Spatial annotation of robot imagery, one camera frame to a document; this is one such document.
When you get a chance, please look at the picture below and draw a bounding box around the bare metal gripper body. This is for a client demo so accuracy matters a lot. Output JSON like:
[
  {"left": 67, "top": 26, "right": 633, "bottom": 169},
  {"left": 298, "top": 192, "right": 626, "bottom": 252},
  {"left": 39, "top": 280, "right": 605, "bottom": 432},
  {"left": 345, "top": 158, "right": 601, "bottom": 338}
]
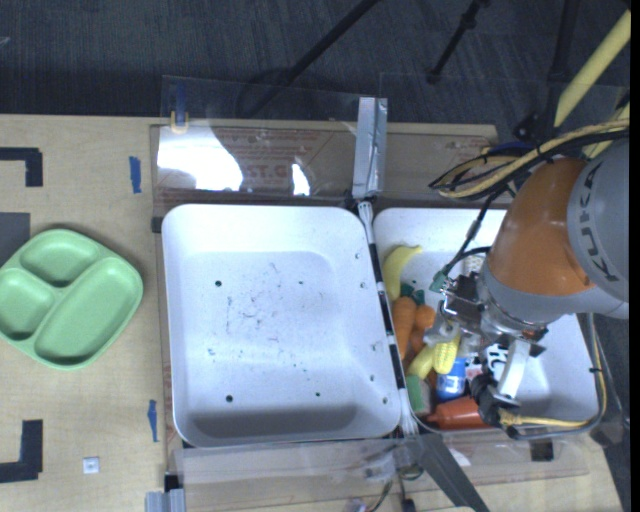
[{"left": 438, "top": 272, "right": 549, "bottom": 352}]

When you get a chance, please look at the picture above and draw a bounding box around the orange carrot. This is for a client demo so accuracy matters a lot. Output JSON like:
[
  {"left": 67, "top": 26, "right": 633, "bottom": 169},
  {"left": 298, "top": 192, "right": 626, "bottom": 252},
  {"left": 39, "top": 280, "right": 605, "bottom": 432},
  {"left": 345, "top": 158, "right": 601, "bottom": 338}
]
[
  {"left": 391, "top": 294, "right": 418, "bottom": 362},
  {"left": 409, "top": 303, "right": 438, "bottom": 355}
]

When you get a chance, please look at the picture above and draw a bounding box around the yellow corn cob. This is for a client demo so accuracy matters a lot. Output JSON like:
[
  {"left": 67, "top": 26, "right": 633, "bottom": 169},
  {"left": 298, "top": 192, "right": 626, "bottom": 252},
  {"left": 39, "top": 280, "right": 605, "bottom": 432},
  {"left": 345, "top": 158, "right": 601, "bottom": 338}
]
[{"left": 431, "top": 333, "right": 462, "bottom": 376}]

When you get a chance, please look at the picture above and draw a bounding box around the white carton with black print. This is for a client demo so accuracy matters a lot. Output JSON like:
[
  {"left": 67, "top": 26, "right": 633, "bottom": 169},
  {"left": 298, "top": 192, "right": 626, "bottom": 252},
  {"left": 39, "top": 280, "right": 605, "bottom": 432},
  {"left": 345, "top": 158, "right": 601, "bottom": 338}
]
[{"left": 485, "top": 343, "right": 512, "bottom": 372}]

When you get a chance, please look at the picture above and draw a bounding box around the blue can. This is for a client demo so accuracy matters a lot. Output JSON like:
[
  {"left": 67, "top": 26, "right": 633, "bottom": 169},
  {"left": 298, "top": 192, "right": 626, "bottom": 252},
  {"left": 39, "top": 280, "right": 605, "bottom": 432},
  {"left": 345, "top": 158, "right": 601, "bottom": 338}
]
[{"left": 435, "top": 356, "right": 469, "bottom": 402}]

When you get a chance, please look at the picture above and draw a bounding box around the green cube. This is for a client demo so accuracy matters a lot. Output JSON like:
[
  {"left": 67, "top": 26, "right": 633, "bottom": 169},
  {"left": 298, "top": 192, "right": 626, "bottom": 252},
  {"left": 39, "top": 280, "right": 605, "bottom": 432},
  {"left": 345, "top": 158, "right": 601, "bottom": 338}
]
[{"left": 404, "top": 374, "right": 432, "bottom": 417}]

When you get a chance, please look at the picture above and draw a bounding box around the orange bottle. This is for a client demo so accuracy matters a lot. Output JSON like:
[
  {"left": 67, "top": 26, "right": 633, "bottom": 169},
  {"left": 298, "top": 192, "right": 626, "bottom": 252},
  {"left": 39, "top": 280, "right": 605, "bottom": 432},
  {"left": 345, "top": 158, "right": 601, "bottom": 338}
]
[{"left": 426, "top": 396, "right": 490, "bottom": 431}]

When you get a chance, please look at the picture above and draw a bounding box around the yellow banana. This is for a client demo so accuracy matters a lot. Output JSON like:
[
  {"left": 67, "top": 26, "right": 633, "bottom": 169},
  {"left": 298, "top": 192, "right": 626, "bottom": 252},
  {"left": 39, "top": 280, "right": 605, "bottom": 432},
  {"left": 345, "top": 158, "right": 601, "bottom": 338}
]
[{"left": 382, "top": 243, "right": 424, "bottom": 302}]

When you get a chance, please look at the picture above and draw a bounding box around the white plastic tray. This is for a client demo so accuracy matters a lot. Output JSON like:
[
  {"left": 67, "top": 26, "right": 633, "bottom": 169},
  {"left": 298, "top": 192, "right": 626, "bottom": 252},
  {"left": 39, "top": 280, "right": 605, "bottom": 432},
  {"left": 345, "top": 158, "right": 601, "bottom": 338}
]
[
  {"left": 160, "top": 202, "right": 404, "bottom": 449},
  {"left": 372, "top": 207, "right": 602, "bottom": 437}
]

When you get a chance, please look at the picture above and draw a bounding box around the green divided plate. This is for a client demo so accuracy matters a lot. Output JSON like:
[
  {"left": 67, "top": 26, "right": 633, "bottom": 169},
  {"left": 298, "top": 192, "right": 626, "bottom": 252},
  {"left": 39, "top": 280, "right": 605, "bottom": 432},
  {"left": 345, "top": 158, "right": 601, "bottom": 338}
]
[{"left": 0, "top": 228, "right": 145, "bottom": 372}]

